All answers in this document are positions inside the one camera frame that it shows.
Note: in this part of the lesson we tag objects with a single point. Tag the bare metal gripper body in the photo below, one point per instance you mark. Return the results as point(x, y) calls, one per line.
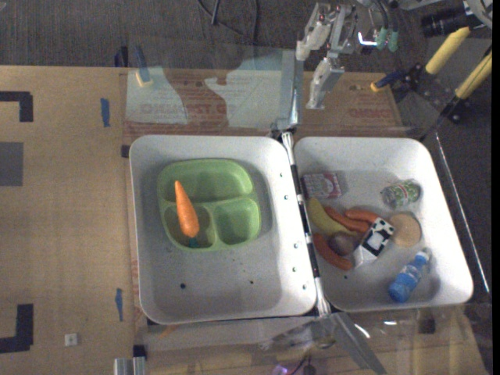
point(357, 22)

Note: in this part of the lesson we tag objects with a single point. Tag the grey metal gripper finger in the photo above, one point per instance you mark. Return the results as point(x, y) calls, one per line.
point(324, 78)
point(314, 31)

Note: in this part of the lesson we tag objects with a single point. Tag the brown cardboard board, red print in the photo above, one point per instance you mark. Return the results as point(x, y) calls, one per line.
point(363, 92)

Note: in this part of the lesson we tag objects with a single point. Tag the white plastic tray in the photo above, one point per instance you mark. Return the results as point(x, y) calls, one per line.
point(363, 158)
point(218, 283)

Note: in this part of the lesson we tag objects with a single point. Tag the pink and white carton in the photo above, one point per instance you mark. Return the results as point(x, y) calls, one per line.
point(322, 186)

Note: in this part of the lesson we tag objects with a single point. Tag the clear bottle with green label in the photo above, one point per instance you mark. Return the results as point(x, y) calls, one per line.
point(402, 193)

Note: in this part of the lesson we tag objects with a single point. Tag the orange-red sausage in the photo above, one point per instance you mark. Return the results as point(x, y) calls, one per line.
point(345, 220)
point(361, 214)
point(328, 253)

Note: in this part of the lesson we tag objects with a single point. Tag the yellow banana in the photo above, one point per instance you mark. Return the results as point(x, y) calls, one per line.
point(322, 219)

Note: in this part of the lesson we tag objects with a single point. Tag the green divided plate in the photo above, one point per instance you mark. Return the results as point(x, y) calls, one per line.
point(230, 186)

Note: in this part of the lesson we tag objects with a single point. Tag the brown oval toy food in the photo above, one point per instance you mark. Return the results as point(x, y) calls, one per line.
point(340, 244)

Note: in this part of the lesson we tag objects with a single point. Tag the black and white milk carton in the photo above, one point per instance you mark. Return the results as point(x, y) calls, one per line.
point(375, 240)

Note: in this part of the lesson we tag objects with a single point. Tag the round tan biscuit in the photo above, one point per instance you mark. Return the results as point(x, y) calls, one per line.
point(407, 231)

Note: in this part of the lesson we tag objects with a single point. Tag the orange carrot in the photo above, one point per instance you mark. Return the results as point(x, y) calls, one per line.
point(186, 211)

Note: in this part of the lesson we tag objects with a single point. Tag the blue plastic bottle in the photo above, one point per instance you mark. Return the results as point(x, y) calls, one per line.
point(408, 277)

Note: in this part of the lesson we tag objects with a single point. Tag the black cylinder on white bracket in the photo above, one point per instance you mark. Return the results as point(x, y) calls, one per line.
point(445, 21)

